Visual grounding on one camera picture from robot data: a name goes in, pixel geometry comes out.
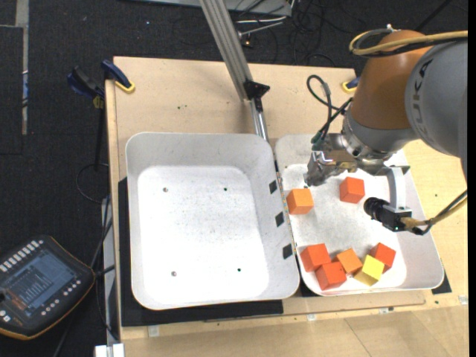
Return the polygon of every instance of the cube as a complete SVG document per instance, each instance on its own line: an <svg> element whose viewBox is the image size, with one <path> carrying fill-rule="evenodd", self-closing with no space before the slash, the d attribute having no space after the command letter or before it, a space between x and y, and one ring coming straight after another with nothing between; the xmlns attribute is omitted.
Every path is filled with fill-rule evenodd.
<svg viewBox="0 0 476 357"><path fill-rule="evenodd" d="M324 243L307 246L300 253L300 259L306 272L315 271L324 263L331 262L329 252L327 252L327 247Z"/></svg>
<svg viewBox="0 0 476 357"><path fill-rule="evenodd" d="M369 254L384 263L384 272L386 272L393 265L396 251L380 242L370 250Z"/></svg>
<svg viewBox="0 0 476 357"><path fill-rule="evenodd" d="M315 272L321 289L331 289L339 287L347 280L347 276L340 262L331 262L323 264Z"/></svg>
<svg viewBox="0 0 476 357"><path fill-rule="evenodd" d="M372 286L380 280L384 267L383 262L375 259L372 255L366 255L361 270L354 275L354 278L363 284Z"/></svg>
<svg viewBox="0 0 476 357"><path fill-rule="evenodd" d="M340 262L346 274L354 274L362 268L362 261L358 258L356 252L352 248L338 253L333 262Z"/></svg>
<svg viewBox="0 0 476 357"><path fill-rule="evenodd" d="M357 204L365 196L364 180L346 177L339 185L341 201Z"/></svg>
<svg viewBox="0 0 476 357"><path fill-rule="evenodd" d="M314 199L309 189L293 189L286 197L289 214L307 214L314 207Z"/></svg>

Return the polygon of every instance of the yellow block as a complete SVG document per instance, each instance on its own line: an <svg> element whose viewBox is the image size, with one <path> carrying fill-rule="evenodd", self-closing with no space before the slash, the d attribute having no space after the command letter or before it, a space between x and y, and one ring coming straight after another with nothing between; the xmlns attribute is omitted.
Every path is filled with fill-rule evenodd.
<svg viewBox="0 0 476 357"><path fill-rule="evenodd" d="M385 264L375 259L371 255L366 255L362 269L354 275L354 278L363 284L372 286L377 283L382 276Z"/></svg>

